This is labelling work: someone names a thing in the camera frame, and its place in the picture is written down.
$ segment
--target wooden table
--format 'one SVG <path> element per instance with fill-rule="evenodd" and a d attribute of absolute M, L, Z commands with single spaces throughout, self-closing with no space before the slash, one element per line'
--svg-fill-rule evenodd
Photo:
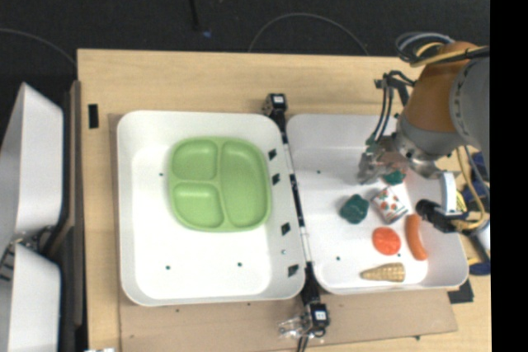
<path fill-rule="evenodd" d="M 289 116 L 377 115 L 381 93 L 375 89 L 373 80 L 391 69 L 401 69 L 412 78 L 420 71 L 396 58 L 80 49 L 89 347 L 114 347 L 128 352 L 120 307 L 126 299 L 120 291 L 117 269 L 108 115 L 138 109 L 260 113 L 271 92 L 286 94 Z M 97 127 L 90 128 L 90 111 L 94 113 L 96 105 Z M 396 102 L 394 110 L 398 109 L 401 105 Z M 475 255 L 469 244 L 467 250 L 468 256 Z M 422 336 L 419 341 L 405 337 L 353 345 L 322 345 L 319 349 L 322 352 L 491 350 L 491 280 L 489 276 L 471 276 L 470 282 L 474 301 L 452 308 L 458 330 Z M 431 333 L 436 332 L 435 327 L 430 328 Z M 394 336 L 389 333 L 376 339 L 383 337 Z"/>

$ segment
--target white tray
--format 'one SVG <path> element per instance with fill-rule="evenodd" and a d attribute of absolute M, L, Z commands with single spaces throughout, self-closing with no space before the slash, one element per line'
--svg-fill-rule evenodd
<path fill-rule="evenodd" d="M 408 249 L 405 219 L 401 218 L 389 226 L 399 234 L 401 250 L 398 256 L 384 256 L 372 246 L 373 230 L 386 226 L 372 204 L 357 225 L 338 214 L 352 195 L 370 199 L 386 186 L 382 182 L 360 185 L 356 179 L 365 141 L 377 120 L 378 116 L 371 115 L 297 115 L 287 125 L 316 279 L 336 294 L 459 286 L 468 277 L 468 265 L 458 234 L 445 234 L 422 222 L 420 231 L 429 257 L 417 261 Z M 386 133 L 393 130 L 391 120 Z M 394 187 L 411 210 L 424 198 L 441 204 L 441 190 L 439 180 L 426 180 L 413 171 Z M 360 277 L 363 270 L 394 261 L 406 268 L 401 284 Z"/>
<path fill-rule="evenodd" d="M 265 155 L 271 215 L 246 232 L 201 232 L 171 211 L 171 147 L 199 136 L 241 138 Z M 268 152 L 276 156 L 268 160 Z M 281 133 L 263 115 L 134 111 L 117 127 L 120 278 L 146 306 L 294 297 L 304 285 L 304 253 Z M 290 230 L 283 235 L 282 226 Z M 294 274 L 292 266 L 297 266 Z"/>
<path fill-rule="evenodd" d="M 13 249 L 12 278 L 0 279 L 0 350 L 56 352 L 59 267 L 20 243 Z"/>

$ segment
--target green object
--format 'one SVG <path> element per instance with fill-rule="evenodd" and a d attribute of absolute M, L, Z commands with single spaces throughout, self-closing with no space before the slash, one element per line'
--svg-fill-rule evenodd
<path fill-rule="evenodd" d="M 237 138 L 189 138 L 170 154 L 172 211 L 196 230 L 236 232 L 263 224 L 271 212 L 266 159 Z"/>
<path fill-rule="evenodd" d="M 403 183 L 403 179 L 405 179 L 406 174 L 400 170 L 393 171 L 392 173 L 389 173 L 388 175 L 384 175 L 383 179 L 385 182 L 387 182 L 389 185 L 399 185 Z"/>
<path fill-rule="evenodd" d="M 367 146 L 367 149 L 366 149 L 366 152 L 367 153 L 373 153 L 377 147 L 378 147 L 378 144 L 376 143 L 375 141 L 375 135 L 372 134 L 366 141 L 365 141 L 365 145 Z"/>
<path fill-rule="evenodd" d="M 345 218 L 349 223 L 358 224 L 366 217 L 369 210 L 369 202 L 361 198 L 360 195 L 354 194 L 339 210 L 339 215 Z"/>

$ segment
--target hole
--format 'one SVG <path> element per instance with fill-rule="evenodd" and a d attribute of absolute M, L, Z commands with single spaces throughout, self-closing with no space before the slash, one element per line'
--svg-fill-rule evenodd
<path fill-rule="evenodd" d="M 88 128 L 99 128 L 99 107 L 97 105 L 88 105 Z"/>
<path fill-rule="evenodd" d="M 289 223 L 284 223 L 280 227 L 280 230 L 282 231 L 282 236 L 284 236 L 286 233 L 288 233 L 291 230 L 290 224 Z"/>
<path fill-rule="evenodd" d="M 299 269 L 299 265 L 298 264 L 291 265 L 290 267 L 288 267 L 288 277 L 291 277 L 295 273 L 297 273 L 298 269 Z"/>

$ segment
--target white box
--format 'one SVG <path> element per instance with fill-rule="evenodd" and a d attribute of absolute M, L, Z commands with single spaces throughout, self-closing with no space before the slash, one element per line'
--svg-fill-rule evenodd
<path fill-rule="evenodd" d="M 291 158 L 276 124 L 263 115 L 139 110 L 117 126 L 117 180 L 120 279 L 129 298 L 141 305 L 218 303 L 292 298 L 304 286 L 305 261 L 311 260 L 320 285 L 330 293 L 351 294 L 387 289 L 455 287 L 468 275 L 458 234 L 422 224 L 427 261 L 410 256 L 403 220 L 391 225 L 402 238 L 396 260 L 405 264 L 401 284 L 363 280 L 359 273 L 384 264 L 371 247 L 374 227 L 384 225 L 370 210 L 357 226 L 338 215 L 352 194 L 366 198 L 383 185 L 358 185 L 356 174 L 365 140 L 377 116 L 298 115 L 288 124 Z M 272 188 L 271 216 L 245 232 L 200 232 L 184 227 L 170 209 L 167 181 L 171 147 L 186 138 L 241 138 L 268 160 Z M 306 224 L 301 235 L 290 173 L 295 171 Z M 395 187 L 403 201 L 441 199 L 439 181 L 409 174 Z M 290 230 L 282 234 L 282 226 Z M 289 269 L 297 269 L 290 274 Z"/>

